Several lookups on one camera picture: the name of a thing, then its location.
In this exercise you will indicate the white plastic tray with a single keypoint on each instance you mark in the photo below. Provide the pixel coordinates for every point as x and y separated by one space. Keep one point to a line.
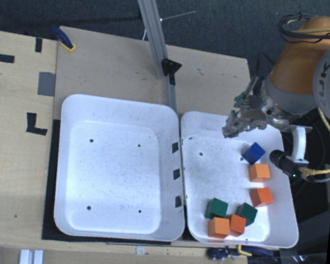
216 176
115 170

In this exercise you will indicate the orange cube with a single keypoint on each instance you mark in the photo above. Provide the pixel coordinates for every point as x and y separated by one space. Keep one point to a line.
259 172
261 197
237 224
219 227

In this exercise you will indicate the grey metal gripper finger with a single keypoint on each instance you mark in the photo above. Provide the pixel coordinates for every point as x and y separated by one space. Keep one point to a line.
239 129
229 125

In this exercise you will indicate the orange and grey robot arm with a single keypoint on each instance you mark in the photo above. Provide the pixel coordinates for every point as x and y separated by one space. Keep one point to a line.
298 70

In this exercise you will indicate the green cube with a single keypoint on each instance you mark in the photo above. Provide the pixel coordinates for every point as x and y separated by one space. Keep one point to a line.
216 208
247 212

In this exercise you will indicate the blue cube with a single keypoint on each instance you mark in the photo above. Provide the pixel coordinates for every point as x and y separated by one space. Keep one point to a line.
253 153

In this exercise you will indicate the black cylinder on white bracket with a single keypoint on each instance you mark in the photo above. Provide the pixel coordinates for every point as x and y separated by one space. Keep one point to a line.
295 150

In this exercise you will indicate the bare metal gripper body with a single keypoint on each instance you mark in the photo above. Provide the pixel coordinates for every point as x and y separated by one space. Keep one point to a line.
258 111

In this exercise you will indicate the pale wood board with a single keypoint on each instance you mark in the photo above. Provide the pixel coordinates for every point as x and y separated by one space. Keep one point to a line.
116 68

